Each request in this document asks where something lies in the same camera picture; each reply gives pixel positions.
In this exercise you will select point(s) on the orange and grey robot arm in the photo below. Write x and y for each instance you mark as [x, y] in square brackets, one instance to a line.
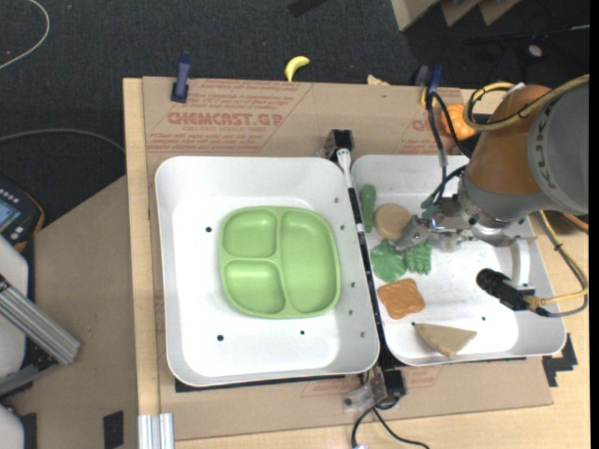
[505, 166]

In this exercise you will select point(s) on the green toy lettuce leaf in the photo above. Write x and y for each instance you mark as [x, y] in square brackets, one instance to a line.
[387, 262]

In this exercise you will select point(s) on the tan round biscuit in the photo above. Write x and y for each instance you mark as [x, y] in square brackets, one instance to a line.
[390, 220]

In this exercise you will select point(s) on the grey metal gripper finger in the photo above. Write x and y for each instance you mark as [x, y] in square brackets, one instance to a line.
[416, 223]
[408, 240]

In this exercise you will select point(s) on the thin black and white rod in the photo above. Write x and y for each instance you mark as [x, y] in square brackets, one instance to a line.
[356, 213]

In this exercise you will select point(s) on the orange toy pumpkin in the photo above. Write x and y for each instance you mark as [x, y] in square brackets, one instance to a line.
[456, 122]

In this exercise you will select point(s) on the green divided plate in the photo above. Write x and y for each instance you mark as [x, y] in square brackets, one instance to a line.
[281, 262]

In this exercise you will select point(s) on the black cylinder on white bracket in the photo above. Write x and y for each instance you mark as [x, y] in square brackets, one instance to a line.
[503, 288]

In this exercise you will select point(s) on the yellow banana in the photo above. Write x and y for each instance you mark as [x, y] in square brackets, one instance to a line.
[294, 66]

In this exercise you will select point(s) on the green toy broccoli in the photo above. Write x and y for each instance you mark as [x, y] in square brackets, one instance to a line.
[419, 260]

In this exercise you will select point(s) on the orange toy toast slice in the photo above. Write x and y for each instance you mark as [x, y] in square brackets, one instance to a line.
[401, 298]

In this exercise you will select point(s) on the tan toy pizza slice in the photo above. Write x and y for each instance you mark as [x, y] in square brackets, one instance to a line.
[444, 337]

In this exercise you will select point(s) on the small tan toy piece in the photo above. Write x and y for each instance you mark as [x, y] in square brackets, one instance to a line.
[376, 81]

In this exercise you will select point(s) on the white plastic tray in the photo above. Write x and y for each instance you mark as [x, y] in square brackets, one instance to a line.
[196, 297]
[458, 297]

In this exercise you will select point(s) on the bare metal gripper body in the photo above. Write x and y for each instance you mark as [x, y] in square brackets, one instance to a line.
[451, 222]

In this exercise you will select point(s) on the brown cardboard board red print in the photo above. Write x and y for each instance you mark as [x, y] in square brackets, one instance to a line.
[262, 120]

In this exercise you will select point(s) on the green toy pickle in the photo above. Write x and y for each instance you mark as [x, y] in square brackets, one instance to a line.
[368, 206]

